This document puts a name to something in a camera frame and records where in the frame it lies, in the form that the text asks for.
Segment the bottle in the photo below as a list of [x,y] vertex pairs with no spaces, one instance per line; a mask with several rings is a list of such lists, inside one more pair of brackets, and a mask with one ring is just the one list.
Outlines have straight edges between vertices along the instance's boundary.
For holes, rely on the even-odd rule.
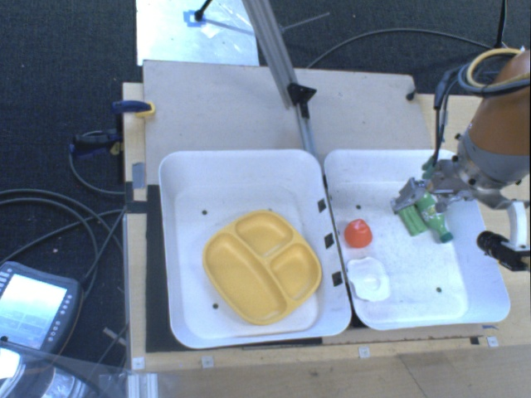
[[420,200],[415,202],[417,210],[420,212],[422,220],[428,227],[439,234],[441,243],[449,242],[454,236],[446,229],[445,216],[436,211],[436,201],[433,196],[426,192]]

